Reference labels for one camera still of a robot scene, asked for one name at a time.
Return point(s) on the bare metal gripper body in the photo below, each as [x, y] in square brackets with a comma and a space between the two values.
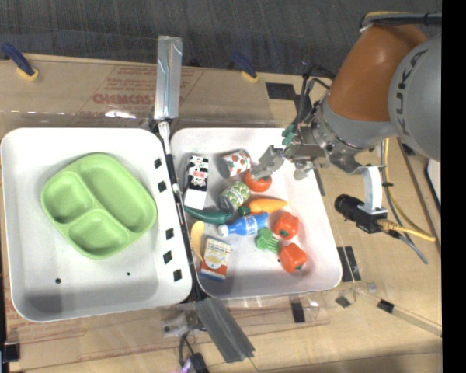
[308, 148]

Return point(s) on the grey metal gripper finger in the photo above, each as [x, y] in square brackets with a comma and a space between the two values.
[303, 170]
[270, 162]

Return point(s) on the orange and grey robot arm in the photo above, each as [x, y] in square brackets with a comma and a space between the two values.
[373, 80]

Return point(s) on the orange red tomato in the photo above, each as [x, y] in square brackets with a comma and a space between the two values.
[259, 185]

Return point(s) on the white can with strawberry print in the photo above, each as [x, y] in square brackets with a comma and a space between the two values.
[237, 162]

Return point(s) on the orange carrot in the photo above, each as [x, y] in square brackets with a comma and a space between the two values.
[266, 205]

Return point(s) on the green peas can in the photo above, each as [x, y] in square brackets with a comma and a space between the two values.
[235, 195]

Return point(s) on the orange bell pepper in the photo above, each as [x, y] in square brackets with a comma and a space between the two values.
[286, 225]
[292, 258]

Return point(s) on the blue plastic bottle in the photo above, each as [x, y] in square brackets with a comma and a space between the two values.
[246, 224]

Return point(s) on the cow print milk carton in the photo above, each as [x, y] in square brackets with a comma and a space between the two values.
[197, 185]

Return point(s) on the green broccoli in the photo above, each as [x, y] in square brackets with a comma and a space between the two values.
[266, 241]

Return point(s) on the pale yellow banana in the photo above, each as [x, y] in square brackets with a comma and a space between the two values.
[197, 235]

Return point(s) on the orange and white soup carton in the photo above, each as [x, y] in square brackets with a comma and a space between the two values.
[216, 260]

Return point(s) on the white plastic tray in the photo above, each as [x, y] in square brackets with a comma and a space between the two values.
[101, 293]
[256, 278]

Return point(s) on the green divided plate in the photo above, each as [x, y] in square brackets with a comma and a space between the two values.
[101, 192]

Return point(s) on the brown cardboard board red print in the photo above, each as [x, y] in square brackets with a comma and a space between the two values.
[81, 91]

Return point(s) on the black cylinder on white bracket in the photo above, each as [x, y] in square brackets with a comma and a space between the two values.
[367, 208]

